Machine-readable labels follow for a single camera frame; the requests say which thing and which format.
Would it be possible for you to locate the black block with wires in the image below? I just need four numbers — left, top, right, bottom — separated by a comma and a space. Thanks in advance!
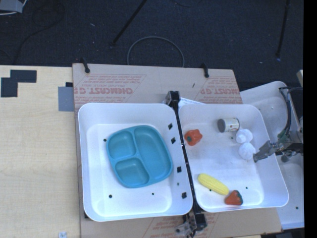
193, 212, 208, 232
165, 90, 180, 107

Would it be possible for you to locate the white plastic tray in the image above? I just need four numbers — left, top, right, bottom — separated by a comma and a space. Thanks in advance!
78, 102, 194, 222
178, 104, 290, 213

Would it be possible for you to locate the red toy strawberry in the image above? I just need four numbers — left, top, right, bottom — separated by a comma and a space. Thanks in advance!
224, 189, 244, 206

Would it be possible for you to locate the small white can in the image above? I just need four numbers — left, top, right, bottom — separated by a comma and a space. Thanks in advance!
217, 117, 240, 133

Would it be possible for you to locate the brown cardboard board red print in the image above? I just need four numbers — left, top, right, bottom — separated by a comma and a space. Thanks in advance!
72, 62, 283, 238

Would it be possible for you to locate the white printed paper sheet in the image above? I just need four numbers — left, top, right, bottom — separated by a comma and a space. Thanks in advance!
179, 97, 206, 106

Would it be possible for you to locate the yellow toy corn cob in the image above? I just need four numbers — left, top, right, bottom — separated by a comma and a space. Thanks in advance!
197, 173, 230, 196

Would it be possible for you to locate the orange toy bell pepper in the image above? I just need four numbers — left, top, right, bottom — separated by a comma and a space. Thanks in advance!
184, 129, 203, 147

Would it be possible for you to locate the blue divided plate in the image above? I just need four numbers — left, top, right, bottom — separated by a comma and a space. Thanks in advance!
106, 124, 173, 189

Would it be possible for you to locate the white toy garlic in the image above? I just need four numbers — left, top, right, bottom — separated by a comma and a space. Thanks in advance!
235, 128, 254, 145
238, 142, 256, 161

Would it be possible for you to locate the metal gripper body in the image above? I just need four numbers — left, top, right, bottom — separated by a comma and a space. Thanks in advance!
273, 130, 304, 156

